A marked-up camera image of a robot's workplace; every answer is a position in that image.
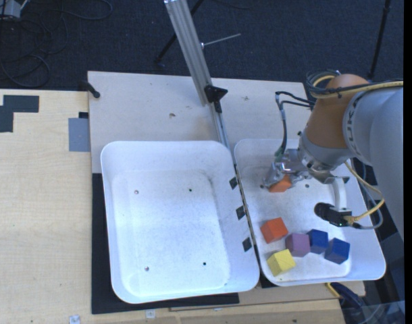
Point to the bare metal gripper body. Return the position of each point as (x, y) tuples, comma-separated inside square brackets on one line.
[(295, 162)]

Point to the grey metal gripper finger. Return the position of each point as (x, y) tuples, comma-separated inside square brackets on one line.
[(269, 177), (296, 178)]

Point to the orange cube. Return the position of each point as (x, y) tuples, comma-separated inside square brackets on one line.
[(280, 185), (273, 229)]

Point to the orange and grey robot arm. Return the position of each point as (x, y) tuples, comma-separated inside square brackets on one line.
[(371, 123)]

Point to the white plastic tray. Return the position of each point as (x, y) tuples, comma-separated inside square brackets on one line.
[(172, 221), (294, 208)]

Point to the blue cube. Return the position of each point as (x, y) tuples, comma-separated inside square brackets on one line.
[(337, 251), (319, 240)]

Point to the purple cube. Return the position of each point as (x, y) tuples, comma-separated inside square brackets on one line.
[(298, 245)]

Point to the yellow cube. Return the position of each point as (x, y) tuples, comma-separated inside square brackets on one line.
[(281, 262)]

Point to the pale wood board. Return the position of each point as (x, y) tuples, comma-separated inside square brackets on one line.
[(142, 113)]

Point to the black cylinder on white bracket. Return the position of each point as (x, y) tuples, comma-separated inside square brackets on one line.
[(331, 213)]

